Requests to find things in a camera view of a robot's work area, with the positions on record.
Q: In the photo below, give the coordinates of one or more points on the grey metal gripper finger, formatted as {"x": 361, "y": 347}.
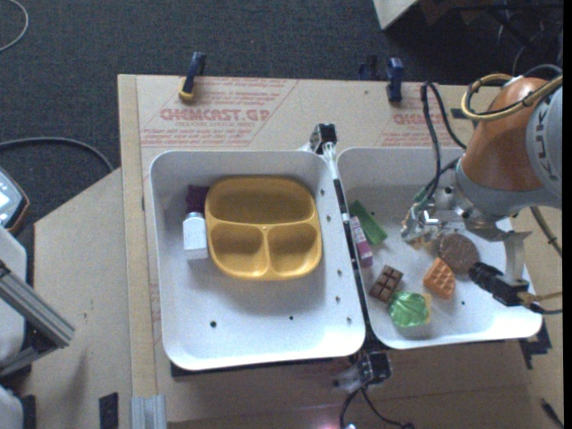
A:
{"x": 430, "y": 217}
{"x": 411, "y": 228}

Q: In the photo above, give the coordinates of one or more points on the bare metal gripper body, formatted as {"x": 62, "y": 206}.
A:
{"x": 456, "y": 215}

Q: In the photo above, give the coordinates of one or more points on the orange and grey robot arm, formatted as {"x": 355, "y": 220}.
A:
{"x": 500, "y": 159}

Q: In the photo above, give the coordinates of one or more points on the brown round biscuit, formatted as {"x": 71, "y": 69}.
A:
{"x": 458, "y": 253}

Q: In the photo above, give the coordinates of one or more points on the green packet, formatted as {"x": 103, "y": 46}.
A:
{"x": 371, "y": 226}

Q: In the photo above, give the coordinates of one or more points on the pink carton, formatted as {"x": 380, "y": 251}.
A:
{"x": 362, "y": 244}

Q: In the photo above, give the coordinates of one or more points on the orange waffle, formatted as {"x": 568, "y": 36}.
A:
{"x": 440, "y": 280}

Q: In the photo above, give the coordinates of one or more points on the brown chocolate bar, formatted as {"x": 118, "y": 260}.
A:
{"x": 386, "y": 283}

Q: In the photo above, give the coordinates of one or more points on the thin black and white rod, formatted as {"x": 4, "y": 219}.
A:
{"x": 342, "y": 199}

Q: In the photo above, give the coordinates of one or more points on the yellow cheese slice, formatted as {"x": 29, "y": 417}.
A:
{"x": 428, "y": 304}

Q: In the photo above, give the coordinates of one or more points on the green lettuce leaf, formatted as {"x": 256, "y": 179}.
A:
{"x": 407, "y": 308}

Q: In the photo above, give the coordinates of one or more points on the white plastic tray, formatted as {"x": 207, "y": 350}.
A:
{"x": 469, "y": 320}
{"x": 268, "y": 311}

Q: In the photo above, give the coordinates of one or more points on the yellow divided plate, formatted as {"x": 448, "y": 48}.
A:
{"x": 263, "y": 204}

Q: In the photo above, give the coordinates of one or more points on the brown cardboard board red print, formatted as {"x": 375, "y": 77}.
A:
{"x": 277, "y": 105}

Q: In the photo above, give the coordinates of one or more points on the white plastic bottle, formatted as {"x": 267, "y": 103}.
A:
{"x": 195, "y": 237}

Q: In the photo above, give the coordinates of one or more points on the purple block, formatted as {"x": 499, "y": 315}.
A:
{"x": 195, "y": 197}

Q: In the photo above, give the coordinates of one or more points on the black cylinder on white bracket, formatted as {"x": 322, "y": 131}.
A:
{"x": 496, "y": 282}

